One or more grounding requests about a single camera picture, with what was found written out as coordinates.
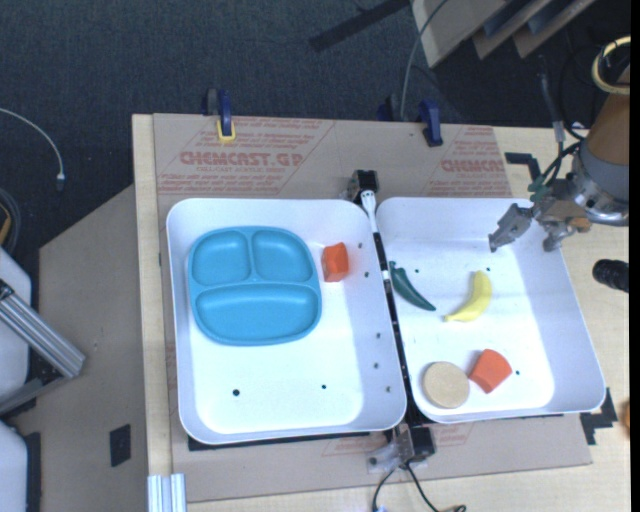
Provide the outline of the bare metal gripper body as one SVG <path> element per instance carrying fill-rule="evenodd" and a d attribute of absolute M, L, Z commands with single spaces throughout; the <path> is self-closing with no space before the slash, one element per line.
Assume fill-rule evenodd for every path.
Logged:
<path fill-rule="evenodd" d="M 571 171 L 565 178 L 531 194 L 541 223 L 570 224 L 584 219 L 591 224 L 626 227 L 629 224 L 629 176 L 607 172 L 592 175 Z"/>

